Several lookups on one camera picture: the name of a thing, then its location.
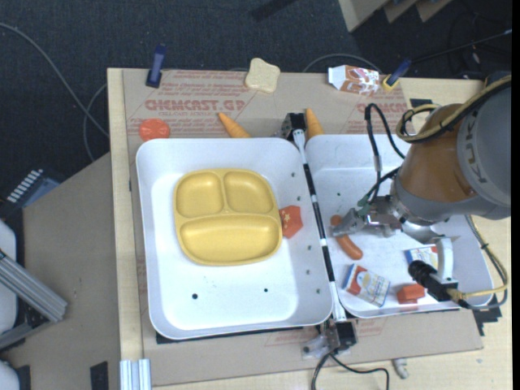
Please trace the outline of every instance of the small milk carton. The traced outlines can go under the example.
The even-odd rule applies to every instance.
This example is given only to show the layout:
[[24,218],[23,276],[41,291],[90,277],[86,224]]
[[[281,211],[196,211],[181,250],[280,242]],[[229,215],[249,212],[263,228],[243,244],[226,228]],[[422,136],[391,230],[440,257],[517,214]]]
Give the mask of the small milk carton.
[[379,89],[379,73],[370,69],[343,65],[328,68],[328,82],[340,91],[371,96]]
[[434,245],[425,245],[424,247],[418,247],[417,249],[405,250],[405,256],[408,264],[414,260],[421,260],[422,262],[432,266],[434,269],[437,269],[439,265],[437,247]]
[[347,292],[379,308],[384,304],[389,287],[389,280],[358,264],[349,268],[343,283]]

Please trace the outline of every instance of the toy carrot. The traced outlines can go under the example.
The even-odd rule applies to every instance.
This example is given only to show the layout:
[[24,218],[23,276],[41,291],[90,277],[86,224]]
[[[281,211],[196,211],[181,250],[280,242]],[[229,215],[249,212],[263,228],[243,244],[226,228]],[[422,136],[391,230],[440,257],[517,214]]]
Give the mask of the toy carrot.
[[230,137],[251,137],[242,126],[240,126],[234,119],[227,117],[224,113],[219,113],[219,119]]
[[311,137],[317,136],[318,134],[324,134],[322,125],[319,123],[318,118],[310,108],[306,110],[305,118],[307,119],[307,140]]

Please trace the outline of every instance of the dark floor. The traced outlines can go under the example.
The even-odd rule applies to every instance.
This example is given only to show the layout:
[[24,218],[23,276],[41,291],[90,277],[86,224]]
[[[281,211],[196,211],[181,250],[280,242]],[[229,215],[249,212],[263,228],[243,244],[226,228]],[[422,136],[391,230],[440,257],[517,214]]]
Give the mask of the dark floor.
[[[283,72],[302,72],[324,55],[351,54],[389,73],[404,57],[420,59],[512,28],[512,0],[455,0],[426,23],[414,7],[393,24],[377,11],[353,33],[337,0],[296,0],[255,19],[255,9],[269,1],[0,0],[0,193],[30,167],[45,164],[69,177],[91,162],[82,110],[44,56],[10,28],[45,51],[84,106],[105,84],[108,67],[150,67],[159,42],[167,45],[164,67],[228,70],[259,57]],[[511,45],[509,34],[416,63],[408,76],[510,71]],[[309,72],[337,62],[327,59]],[[107,129],[104,92],[91,111]],[[108,151],[106,136],[90,123],[86,138],[92,157]]]

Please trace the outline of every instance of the yellow divided plate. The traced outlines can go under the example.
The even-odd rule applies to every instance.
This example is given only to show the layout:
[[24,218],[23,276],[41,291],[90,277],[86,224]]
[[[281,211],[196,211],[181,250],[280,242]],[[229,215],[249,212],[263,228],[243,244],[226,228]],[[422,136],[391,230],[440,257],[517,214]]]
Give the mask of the yellow divided plate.
[[271,186],[256,172],[208,169],[184,175],[173,197],[180,248],[213,266],[259,262],[280,247],[282,227]]

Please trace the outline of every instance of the wooden table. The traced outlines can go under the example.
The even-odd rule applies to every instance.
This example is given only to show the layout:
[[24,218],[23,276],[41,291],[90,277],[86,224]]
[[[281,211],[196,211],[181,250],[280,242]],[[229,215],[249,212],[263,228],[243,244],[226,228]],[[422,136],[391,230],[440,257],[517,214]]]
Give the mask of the wooden table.
[[[127,127],[124,102],[123,70],[111,68],[107,72],[110,109],[110,153],[114,194],[115,249],[117,288],[119,298],[119,340],[122,360],[143,358],[141,313],[138,297],[137,265],[135,259],[134,225],[131,193],[128,189],[130,164],[128,158]],[[442,104],[464,102],[479,91],[482,84],[464,80],[402,79],[401,87],[407,99],[430,98]],[[510,259],[510,219],[491,222],[477,219],[477,224],[492,245],[508,272]],[[453,388],[482,389],[512,388],[512,332],[511,299],[502,306],[498,323],[486,324],[484,348],[469,353],[451,353],[408,359],[408,379],[400,379],[391,362],[356,365],[357,368],[386,367],[391,375],[392,388]],[[255,375],[221,379],[208,383],[169,385],[161,389],[308,388],[312,370]],[[319,387],[384,388],[384,375],[355,375],[339,367],[325,368],[318,380]]]

